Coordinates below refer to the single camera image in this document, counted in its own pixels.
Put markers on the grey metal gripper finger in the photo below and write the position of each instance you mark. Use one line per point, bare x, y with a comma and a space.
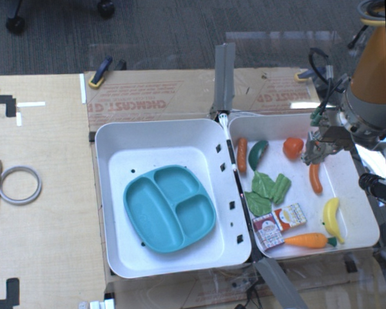
307, 154
320, 152

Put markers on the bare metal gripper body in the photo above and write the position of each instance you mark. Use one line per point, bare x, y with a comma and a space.
337, 137

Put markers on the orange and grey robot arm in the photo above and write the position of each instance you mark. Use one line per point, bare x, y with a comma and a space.
370, 63

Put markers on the orange sausage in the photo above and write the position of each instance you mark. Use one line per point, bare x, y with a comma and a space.
242, 154
316, 179

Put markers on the green lettuce leaf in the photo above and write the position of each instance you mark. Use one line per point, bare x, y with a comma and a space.
281, 188
262, 184
258, 203

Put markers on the dark green avocado half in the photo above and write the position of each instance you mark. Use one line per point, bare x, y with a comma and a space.
257, 153

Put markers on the white plastic tray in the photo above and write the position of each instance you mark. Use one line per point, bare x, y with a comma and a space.
344, 207
166, 132

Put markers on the orange and white small carton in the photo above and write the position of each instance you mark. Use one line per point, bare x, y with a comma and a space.
290, 217

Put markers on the yellow banana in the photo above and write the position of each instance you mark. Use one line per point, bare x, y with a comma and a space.
332, 217

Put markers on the orange carrot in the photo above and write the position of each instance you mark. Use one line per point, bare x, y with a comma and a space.
305, 241

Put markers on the red small carton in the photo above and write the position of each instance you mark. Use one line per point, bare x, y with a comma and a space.
268, 232

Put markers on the blue divided plate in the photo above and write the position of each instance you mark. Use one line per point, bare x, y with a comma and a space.
163, 210

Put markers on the brown cardboard board red print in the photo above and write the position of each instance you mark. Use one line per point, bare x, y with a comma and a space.
151, 98

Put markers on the white tape roll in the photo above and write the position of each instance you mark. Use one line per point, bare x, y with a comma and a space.
3, 194

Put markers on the black office chair base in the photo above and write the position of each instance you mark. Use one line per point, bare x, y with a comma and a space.
15, 24

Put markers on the black cylinder on white bracket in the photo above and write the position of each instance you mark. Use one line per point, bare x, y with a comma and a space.
372, 184

